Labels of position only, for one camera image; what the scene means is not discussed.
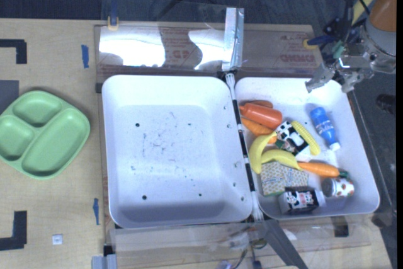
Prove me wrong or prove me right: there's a yellow patterned carton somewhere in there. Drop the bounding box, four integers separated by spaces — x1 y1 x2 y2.
259 161 310 197

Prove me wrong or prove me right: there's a thin black and white rod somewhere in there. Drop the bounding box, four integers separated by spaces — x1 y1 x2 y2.
224 71 264 222

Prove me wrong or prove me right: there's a blue bottle white cap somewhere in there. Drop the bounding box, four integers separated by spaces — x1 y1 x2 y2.
309 106 342 152

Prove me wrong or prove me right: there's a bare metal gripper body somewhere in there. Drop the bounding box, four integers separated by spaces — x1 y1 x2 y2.
333 40 397 81

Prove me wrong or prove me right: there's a cow print carton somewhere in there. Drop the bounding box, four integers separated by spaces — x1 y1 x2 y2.
277 188 327 215
274 121 310 157

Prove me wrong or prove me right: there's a yellow corn cob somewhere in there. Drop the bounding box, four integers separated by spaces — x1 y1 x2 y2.
290 120 322 156

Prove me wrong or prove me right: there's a brown sausage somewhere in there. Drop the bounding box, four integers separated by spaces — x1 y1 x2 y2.
244 100 274 109

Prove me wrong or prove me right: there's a yellow banana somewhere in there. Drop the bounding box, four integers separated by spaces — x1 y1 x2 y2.
259 149 305 172
248 132 278 175

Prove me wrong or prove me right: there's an orange bottle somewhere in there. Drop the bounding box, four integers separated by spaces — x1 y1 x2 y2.
238 103 283 130

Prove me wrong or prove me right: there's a white plastic tray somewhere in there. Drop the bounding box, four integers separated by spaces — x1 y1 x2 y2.
101 74 254 229
234 76 381 221

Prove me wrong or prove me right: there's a brown cardboard board red print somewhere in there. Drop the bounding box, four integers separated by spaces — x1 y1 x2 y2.
93 23 373 258

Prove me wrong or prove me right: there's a white can orange print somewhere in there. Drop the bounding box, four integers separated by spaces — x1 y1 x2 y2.
321 176 356 198

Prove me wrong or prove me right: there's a green divided plate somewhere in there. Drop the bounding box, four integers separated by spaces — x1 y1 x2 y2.
0 89 91 181

